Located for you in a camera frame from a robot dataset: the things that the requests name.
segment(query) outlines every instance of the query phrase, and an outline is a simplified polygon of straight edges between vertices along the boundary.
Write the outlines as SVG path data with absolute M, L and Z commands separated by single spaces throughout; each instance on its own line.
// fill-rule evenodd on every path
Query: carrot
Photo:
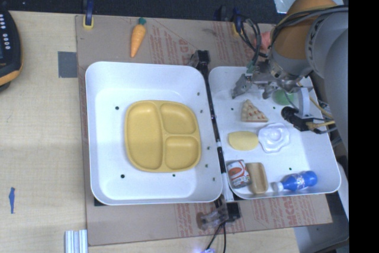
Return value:
M 130 42 L 130 57 L 135 57 L 137 51 L 142 44 L 142 40 L 146 34 L 146 28 L 144 24 L 146 20 L 143 17 L 138 19 L 138 25 L 136 25 L 131 32 L 131 42 Z

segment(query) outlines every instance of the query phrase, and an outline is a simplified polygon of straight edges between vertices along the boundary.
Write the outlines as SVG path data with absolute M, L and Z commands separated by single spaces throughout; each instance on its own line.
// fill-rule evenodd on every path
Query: table surface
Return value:
M 11 14 L 24 67 L 0 93 L 0 252 L 61 253 L 66 230 L 86 229 L 78 79 L 58 74 L 58 52 L 76 52 L 75 14 Z M 210 240 L 93 246 L 88 252 L 200 253 Z M 227 234 L 226 240 L 227 252 L 298 252 L 293 228 Z M 212 247 L 222 252 L 222 235 Z

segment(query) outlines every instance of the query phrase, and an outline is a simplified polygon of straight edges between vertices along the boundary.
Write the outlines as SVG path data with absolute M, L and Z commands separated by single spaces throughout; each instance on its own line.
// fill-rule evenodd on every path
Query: red and white can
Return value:
M 251 184 L 250 174 L 242 159 L 228 164 L 226 168 L 233 188 L 242 188 Z

